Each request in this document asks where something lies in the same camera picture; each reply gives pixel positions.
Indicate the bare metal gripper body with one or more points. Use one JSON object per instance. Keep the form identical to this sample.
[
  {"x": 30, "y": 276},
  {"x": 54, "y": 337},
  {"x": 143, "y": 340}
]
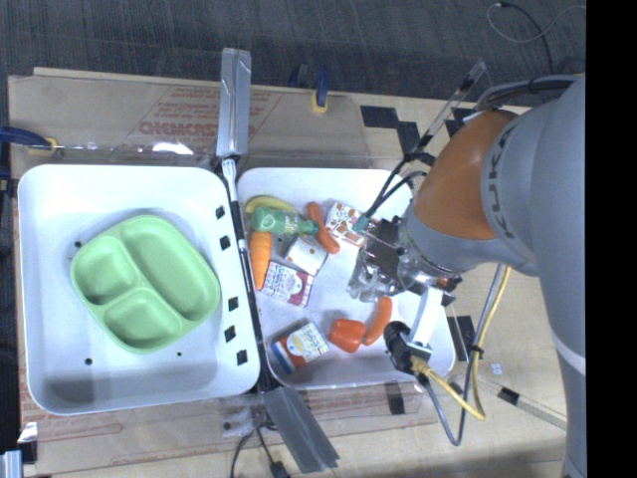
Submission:
[{"x": 385, "y": 254}]

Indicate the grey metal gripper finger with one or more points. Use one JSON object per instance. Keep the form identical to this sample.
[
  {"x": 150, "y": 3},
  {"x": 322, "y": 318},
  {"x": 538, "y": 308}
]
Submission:
[
  {"x": 359, "y": 282},
  {"x": 384, "y": 287}
]

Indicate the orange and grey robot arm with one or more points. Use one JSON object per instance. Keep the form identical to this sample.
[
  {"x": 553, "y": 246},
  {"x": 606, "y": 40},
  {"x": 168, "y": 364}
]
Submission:
[{"x": 527, "y": 177}]

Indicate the white plastic tray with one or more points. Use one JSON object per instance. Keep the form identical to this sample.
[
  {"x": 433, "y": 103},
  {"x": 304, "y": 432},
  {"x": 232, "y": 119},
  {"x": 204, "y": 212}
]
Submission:
[
  {"x": 338, "y": 287},
  {"x": 60, "y": 316}
]

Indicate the orange-red sausage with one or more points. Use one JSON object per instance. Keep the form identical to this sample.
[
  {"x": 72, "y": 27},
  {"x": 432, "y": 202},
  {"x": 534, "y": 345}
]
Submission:
[
  {"x": 379, "y": 319},
  {"x": 322, "y": 232}
]

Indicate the white carton with red squares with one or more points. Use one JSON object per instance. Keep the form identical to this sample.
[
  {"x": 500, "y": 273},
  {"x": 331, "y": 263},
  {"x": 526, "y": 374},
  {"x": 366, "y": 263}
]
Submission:
[{"x": 343, "y": 224}]

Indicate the orange bell pepper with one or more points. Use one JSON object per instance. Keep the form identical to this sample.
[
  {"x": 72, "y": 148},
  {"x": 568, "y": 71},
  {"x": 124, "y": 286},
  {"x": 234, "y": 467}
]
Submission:
[{"x": 346, "y": 335}]

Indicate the small white carton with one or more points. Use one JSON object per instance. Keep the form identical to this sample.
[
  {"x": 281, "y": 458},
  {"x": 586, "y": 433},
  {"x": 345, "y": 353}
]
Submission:
[{"x": 306, "y": 256}]

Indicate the white and purple carton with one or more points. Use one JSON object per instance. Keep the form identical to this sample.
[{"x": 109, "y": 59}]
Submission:
[{"x": 287, "y": 284}]

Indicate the blue and orange carton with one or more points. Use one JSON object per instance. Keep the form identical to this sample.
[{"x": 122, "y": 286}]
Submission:
[{"x": 301, "y": 347}]

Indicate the orange carrot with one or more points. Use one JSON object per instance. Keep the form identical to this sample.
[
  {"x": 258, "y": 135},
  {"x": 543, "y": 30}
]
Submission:
[{"x": 260, "y": 259}]

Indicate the green plastic bottle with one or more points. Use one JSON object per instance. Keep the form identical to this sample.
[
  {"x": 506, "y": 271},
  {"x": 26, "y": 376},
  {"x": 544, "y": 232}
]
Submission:
[{"x": 276, "y": 221}]

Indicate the yellow banana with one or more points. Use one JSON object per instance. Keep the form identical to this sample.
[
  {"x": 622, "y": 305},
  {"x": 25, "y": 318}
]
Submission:
[{"x": 269, "y": 201}]

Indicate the thin black and white rod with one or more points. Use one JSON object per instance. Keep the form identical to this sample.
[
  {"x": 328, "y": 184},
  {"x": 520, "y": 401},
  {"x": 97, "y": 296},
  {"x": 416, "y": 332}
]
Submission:
[{"x": 242, "y": 247}]

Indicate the green divided plate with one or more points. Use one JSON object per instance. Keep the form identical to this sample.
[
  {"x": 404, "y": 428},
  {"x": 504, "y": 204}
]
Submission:
[{"x": 149, "y": 282}]

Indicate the brown cardboard board red print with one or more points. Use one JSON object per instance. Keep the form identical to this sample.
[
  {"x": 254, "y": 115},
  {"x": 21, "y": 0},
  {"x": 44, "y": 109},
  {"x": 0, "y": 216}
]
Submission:
[{"x": 124, "y": 117}]

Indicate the black cylinder on white bracket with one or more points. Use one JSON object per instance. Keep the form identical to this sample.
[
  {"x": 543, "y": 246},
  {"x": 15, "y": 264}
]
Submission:
[{"x": 405, "y": 344}]

